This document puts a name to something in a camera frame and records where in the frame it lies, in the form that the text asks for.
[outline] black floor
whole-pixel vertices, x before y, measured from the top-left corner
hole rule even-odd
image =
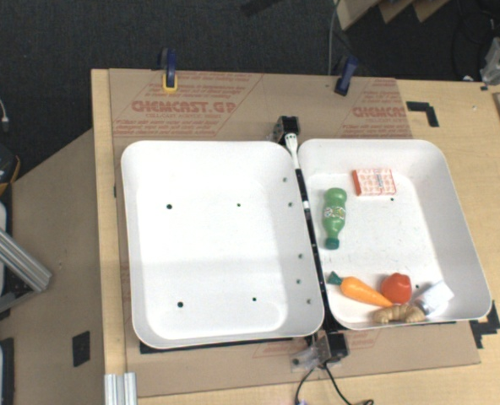
[[[0,142],[23,175],[91,127],[91,68],[154,68],[163,46],[177,50],[179,69],[327,73],[333,0],[283,0],[247,16],[251,1],[0,0],[0,97],[11,118]],[[352,53],[357,75],[477,80],[500,35],[490,19],[500,24],[500,0],[452,0],[425,23],[407,8],[385,24],[375,8],[345,32],[337,23],[333,63]]]

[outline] toy carrot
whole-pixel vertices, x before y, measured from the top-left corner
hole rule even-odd
[[[350,299],[367,303],[368,305],[390,307],[393,303],[383,297],[381,293],[374,288],[366,285],[360,279],[348,276],[340,278],[335,272],[332,272],[327,280],[329,284],[337,284],[340,286],[340,291]]]

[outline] bottle cap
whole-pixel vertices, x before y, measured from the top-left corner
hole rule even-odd
[[[340,246],[340,240],[338,239],[335,239],[335,238],[332,238],[332,237],[329,237],[326,241],[325,241],[325,247],[327,249],[338,249]]]

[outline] tomato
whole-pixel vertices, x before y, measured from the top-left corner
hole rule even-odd
[[[382,281],[381,292],[393,303],[407,303],[411,300],[410,277],[401,273],[391,274]]]

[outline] brown ginger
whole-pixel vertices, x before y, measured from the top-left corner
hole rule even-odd
[[[387,324],[389,321],[421,322],[425,318],[419,307],[408,303],[384,307],[374,312],[373,316],[374,321],[379,324]]]

